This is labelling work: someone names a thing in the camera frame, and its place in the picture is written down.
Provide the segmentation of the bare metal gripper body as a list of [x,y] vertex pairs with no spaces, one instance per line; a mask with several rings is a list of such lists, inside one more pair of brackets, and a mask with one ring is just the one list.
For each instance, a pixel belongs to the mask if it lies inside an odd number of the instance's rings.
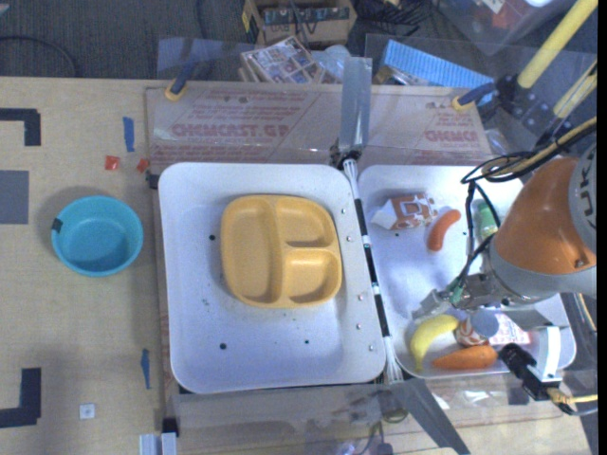
[[476,273],[457,276],[439,291],[438,296],[454,308],[477,309],[499,305],[503,299],[503,290],[493,274]]

